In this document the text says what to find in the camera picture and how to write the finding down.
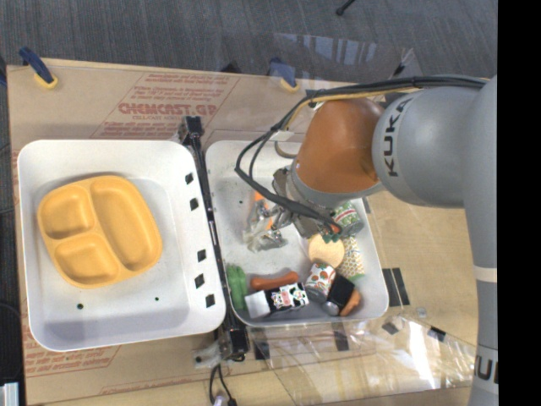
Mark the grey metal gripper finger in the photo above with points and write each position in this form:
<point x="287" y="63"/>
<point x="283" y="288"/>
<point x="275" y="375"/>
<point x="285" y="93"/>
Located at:
<point x="263" y="210"/>
<point x="277" y="235"/>

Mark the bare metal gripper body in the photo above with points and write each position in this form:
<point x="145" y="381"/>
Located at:
<point x="310" y="223"/>

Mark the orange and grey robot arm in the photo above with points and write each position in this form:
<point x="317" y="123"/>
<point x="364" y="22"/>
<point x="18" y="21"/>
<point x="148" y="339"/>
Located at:
<point x="427" y="142"/>

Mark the orange toy carrot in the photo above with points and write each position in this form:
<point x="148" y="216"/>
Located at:
<point x="257" y="197"/>

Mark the clear plastic bottle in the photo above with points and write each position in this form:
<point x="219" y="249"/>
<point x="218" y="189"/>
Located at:
<point x="255" y="241"/>

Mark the round tan biscuit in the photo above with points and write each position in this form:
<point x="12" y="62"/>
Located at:
<point x="325" y="252"/>

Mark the green and red can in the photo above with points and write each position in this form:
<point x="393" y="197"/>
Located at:
<point x="348" y="218"/>

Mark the white plastic tray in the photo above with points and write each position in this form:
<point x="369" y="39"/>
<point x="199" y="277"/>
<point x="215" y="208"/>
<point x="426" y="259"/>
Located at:
<point x="236" y="176"/>
<point x="127" y="319"/>

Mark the orange toy sausage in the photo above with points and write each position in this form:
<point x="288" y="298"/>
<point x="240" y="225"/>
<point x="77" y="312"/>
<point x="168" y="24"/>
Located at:
<point x="274" y="280"/>

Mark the yellow pineapple print can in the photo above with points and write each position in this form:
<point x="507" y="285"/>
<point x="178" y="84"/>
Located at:
<point x="353" y="258"/>

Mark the white can with orange print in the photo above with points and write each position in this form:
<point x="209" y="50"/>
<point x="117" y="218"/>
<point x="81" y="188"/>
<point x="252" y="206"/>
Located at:
<point x="320" y="279"/>

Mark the green toy vegetable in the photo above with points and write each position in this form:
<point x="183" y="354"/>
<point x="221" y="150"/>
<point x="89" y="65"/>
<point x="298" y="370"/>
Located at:
<point x="236" y="286"/>

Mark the cow print milk carton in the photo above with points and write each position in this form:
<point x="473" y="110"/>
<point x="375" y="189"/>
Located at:
<point x="279" y="300"/>

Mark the black box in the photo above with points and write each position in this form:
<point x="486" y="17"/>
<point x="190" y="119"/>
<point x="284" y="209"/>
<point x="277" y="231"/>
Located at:
<point x="341" y="292"/>

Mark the orange toy bread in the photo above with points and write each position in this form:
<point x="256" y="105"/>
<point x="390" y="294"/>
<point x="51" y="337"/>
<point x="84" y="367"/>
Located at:
<point x="353" y="303"/>

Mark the orange divided plate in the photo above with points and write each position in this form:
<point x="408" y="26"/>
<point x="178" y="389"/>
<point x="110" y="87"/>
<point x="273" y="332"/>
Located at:
<point x="101" y="231"/>

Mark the brown cardboard board, red print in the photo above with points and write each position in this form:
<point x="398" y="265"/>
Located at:
<point x="127" y="100"/>

